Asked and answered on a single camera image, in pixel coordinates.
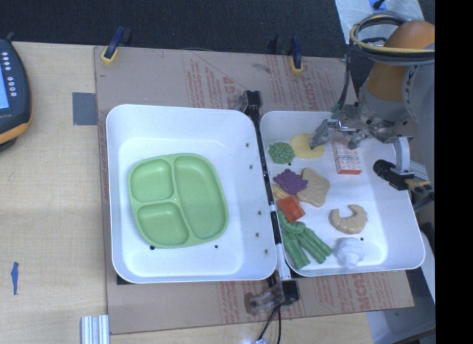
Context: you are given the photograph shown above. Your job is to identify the orange and white carton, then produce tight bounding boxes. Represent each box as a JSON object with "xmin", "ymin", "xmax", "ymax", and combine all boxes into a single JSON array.
[{"xmin": 330, "ymin": 138, "xmax": 364, "ymax": 176}]

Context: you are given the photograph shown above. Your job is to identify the orange cube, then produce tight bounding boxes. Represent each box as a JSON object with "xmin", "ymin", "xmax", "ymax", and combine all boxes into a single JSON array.
[{"xmin": 277, "ymin": 195, "xmax": 307, "ymax": 224}]

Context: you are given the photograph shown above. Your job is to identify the black cylinder on white bracket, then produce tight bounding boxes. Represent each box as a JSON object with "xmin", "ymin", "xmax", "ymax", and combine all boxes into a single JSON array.
[{"xmin": 372, "ymin": 135, "xmax": 432, "ymax": 192}]

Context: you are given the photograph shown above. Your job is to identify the green broccoli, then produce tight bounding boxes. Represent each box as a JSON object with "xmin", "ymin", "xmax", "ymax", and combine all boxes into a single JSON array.
[{"xmin": 268, "ymin": 141, "xmax": 296, "ymax": 165}]

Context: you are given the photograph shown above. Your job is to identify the green beans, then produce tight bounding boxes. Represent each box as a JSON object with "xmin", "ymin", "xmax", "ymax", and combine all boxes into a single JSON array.
[{"xmin": 276, "ymin": 209, "xmax": 334, "ymax": 271}]

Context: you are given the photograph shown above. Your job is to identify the thin black and white rod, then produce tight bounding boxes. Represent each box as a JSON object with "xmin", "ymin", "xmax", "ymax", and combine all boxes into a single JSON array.
[{"xmin": 250, "ymin": 104, "xmax": 292, "ymax": 281}]

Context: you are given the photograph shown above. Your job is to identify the purple grapes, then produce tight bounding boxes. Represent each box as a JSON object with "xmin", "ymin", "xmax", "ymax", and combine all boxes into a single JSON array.
[{"xmin": 272, "ymin": 168, "xmax": 309, "ymax": 193}]

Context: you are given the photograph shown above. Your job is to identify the yellow toy fries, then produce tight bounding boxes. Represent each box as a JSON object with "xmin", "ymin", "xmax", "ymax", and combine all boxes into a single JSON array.
[{"xmin": 270, "ymin": 182, "xmax": 291, "ymax": 200}]

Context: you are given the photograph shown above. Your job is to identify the brown cardboard board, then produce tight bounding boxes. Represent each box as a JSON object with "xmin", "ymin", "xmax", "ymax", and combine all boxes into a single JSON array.
[{"xmin": 93, "ymin": 46, "xmax": 416, "ymax": 335}]

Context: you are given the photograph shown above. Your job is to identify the white toy garlic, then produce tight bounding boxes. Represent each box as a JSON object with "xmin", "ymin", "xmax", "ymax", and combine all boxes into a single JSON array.
[{"xmin": 333, "ymin": 237, "xmax": 367, "ymax": 271}]

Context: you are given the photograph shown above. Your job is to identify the yellow round biscuit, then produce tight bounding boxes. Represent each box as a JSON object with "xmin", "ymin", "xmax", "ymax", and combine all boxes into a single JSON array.
[{"xmin": 289, "ymin": 132, "xmax": 325, "ymax": 160}]

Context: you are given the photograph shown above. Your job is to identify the tan bread slice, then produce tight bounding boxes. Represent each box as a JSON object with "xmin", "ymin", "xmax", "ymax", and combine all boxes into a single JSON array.
[{"xmin": 296, "ymin": 166, "xmax": 331, "ymax": 209}]

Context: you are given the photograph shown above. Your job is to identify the white plastic tray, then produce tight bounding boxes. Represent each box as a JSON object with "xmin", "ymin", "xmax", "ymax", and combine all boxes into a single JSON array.
[
  {"xmin": 105, "ymin": 104, "xmax": 279, "ymax": 285},
  {"xmin": 259, "ymin": 109, "xmax": 426, "ymax": 278}
]

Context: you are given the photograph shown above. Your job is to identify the black block with wires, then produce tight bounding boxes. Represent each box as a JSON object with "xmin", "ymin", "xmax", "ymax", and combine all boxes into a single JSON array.
[
  {"xmin": 243, "ymin": 278, "xmax": 301, "ymax": 316},
  {"xmin": 232, "ymin": 90, "xmax": 264, "ymax": 115}
]

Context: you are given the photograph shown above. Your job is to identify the green divided plate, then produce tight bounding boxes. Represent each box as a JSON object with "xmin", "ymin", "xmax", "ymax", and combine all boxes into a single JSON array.
[{"xmin": 127, "ymin": 152, "xmax": 230, "ymax": 250}]

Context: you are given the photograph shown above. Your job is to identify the tan croissant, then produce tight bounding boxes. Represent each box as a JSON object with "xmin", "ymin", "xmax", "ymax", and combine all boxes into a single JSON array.
[{"xmin": 328, "ymin": 203, "xmax": 369, "ymax": 235}]

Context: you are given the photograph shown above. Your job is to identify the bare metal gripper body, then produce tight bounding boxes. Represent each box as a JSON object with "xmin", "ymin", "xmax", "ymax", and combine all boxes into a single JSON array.
[{"xmin": 333, "ymin": 104, "xmax": 403, "ymax": 144}]

